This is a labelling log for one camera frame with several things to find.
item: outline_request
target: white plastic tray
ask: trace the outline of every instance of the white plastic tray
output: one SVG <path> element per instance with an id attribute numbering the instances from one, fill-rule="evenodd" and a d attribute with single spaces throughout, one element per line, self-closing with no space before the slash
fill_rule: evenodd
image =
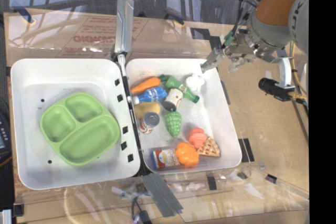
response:
<path id="1" fill-rule="evenodd" d="M 23 59 L 12 66 L 11 79 L 18 173 L 28 188 L 102 182 L 138 172 L 140 157 L 120 69 L 114 62 Z M 40 129 L 40 118 L 52 104 L 79 91 L 92 94 L 107 107 L 117 119 L 121 134 L 117 143 L 95 161 L 76 167 L 64 162 L 48 144 Z M 122 150 L 124 142 L 127 147 Z"/>
<path id="2" fill-rule="evenodd" d="M 205 79 L 205 84 L 197 93 L 200 100 L 194 104 L 189 99 L 183 99 L 177 108 L 182 115 L 182 128 L 177 138 L 173 138 L 165 127 L 163 115 L 167 110 L 161 105 L 159 125 L 150 134 L 139 132 L 146 166 L 153 172 L 162 174 L 199 172 L 232 168 L 240 164 L 242 153 L 218 72 L 214 68 L 203 74 L 200 64 L 204 61 L 203 59 L 134 59 L 126 66 L 130 88 L 149 77 L 162 74 L 172 75 L 181 82 L 185 82 L 185 79 L 193 73 Z M 199 164 L 192 168 L 175 166 L 169 169 L 155 169 L 151 152 L 160 148 L 176 148 L 179 142 L 187 142 L 189 131 L 193 127 L 204 129 L 208 136 L 216 140 L 221 150 L 220 157 L 200 156 Z"/>

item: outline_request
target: blue bottle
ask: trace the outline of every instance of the blue bottle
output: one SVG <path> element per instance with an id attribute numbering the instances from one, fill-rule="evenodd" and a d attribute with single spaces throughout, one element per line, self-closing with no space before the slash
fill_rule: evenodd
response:
<path id="1" fill-rule="evenodd" d="M 145 90 L 142 95 L 134 96 L 132 98 L 133 104 L 139 104 L 141 102 L 154 102 L 160 100 L 162 98 L 167 97 L 167 92 L 160 86 L 150 88 Z"/>

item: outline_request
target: green plate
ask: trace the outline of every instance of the green plate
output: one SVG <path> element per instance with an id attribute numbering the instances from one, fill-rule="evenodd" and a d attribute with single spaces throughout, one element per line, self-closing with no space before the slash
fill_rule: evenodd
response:
<path id="1" fill-rule="evenodd" d="M 69 95 L 42 115 L 43 135 L 57 154 L 71 165 L 85 165 L 106 152 L 120 136 L 114 116 L 94 96 Z"/>

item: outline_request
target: green bottle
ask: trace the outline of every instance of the green bottle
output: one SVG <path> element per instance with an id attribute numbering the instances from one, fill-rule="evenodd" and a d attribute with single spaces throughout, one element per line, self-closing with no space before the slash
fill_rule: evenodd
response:
<path id="1" fill-rule="evenodd" d="M 167 80 L 165 86 L 168 89 L 171 88 L 177 88 L 179 89 L 181 92 L 183 92 L 183 97 L 186 97 L 188 99 L 190 99 L 191 101 L 193 101 L 195 104 L 199 101 L 200 97 L 197 95 L 194 95 L 191 90 L 184 85 L 183 83 L 179 82 L 178 80 L 176 80 L 173 76 L 170 76 L 169 79 Z"/>

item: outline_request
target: orange carrot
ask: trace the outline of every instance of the orange carrot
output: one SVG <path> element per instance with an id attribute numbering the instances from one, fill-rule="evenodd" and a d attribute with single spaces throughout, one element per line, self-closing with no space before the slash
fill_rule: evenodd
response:
<path id="1" fill-rule="evenodd" d="M 147 89 L 150 89 L 152 87 L 160 86 L 161 79 L 157 77 L 151 77 L 144 82 L 140 83 L 139 85 L 135 86 L 131 89 L 131 93 L 138 93 L 143 92 Z"/>

